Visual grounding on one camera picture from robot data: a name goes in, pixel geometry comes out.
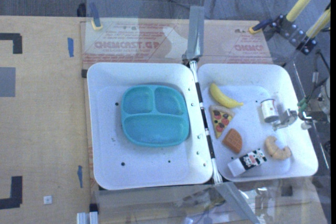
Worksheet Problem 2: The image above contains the small white and red can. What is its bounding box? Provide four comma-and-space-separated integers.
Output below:
260, 98, 280, 124

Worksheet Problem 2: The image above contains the white carton with cow print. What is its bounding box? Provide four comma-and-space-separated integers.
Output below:
227, 148, 268, 178

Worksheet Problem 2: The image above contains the brown cardboard board, red print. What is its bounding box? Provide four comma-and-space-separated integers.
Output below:
79, 18, 321, 208

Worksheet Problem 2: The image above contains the yellow banana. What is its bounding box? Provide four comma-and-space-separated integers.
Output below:
209, 82, 244, 110

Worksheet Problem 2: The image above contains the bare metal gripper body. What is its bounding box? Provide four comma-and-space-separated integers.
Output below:
301, 78, 331, 123

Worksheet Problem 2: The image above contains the tan croissant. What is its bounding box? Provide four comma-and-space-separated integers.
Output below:
264, 135, 292, 161

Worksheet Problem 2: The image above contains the orange-brown waffle biscuit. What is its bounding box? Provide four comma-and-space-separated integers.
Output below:
222, 128, 243, 154

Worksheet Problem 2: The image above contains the blue divided plate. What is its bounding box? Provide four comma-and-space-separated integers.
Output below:
120, 84, 191, 147

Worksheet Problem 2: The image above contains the white plastic tray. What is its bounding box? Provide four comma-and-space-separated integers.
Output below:
86, 61, 214, 191
196, 62, 319, 183

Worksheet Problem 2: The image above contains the pizza slice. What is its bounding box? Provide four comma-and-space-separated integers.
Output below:
209, 105, 235, 139

